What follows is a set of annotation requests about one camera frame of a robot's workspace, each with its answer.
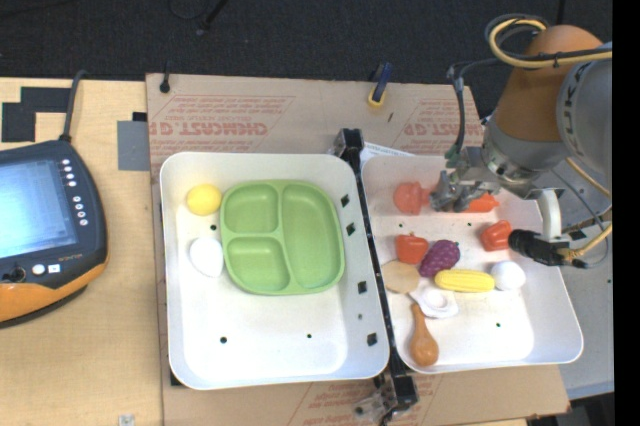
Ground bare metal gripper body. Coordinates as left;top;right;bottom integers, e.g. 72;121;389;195
438;146;533;196

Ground orange carrot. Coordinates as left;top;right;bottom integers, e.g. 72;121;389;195
464;192;502;215

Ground pink-orange toy food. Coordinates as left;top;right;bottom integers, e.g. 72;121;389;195
392;181;433;217

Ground red-orange bell pepper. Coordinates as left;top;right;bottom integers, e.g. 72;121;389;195
394;233;431;265
480;219;515;253

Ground purple grapes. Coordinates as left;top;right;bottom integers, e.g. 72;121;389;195
418;239;462;279

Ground white printed paper slip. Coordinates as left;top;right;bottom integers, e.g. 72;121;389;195
362;141;417;160

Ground yellow corn cob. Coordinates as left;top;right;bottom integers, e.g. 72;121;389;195
433;268;497;294

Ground thin black and white rod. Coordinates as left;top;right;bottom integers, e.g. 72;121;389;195
348;148;407;381

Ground tan round biscuit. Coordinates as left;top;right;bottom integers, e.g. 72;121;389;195
380;259;421;295

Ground white fried egg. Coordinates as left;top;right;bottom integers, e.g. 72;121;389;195
409;286;460;320

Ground white plastic tray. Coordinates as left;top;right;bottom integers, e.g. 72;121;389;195
360;153;585;375
158;151;391;391

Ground green divided plate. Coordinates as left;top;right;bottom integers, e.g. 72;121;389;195
219;179;347;297

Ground orange-brown pear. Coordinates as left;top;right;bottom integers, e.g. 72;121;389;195
409;302;441;368

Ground brown cardboard board red print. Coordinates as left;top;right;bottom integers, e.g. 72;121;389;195
144;72;572;426

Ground yellow lemon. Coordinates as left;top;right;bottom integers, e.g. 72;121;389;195
185;183;223;217

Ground black cylinder on white bracket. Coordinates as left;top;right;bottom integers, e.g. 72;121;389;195
507;187;574;268

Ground black block with thin wires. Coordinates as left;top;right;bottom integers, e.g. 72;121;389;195
333;127;365;160
378;372;420;416

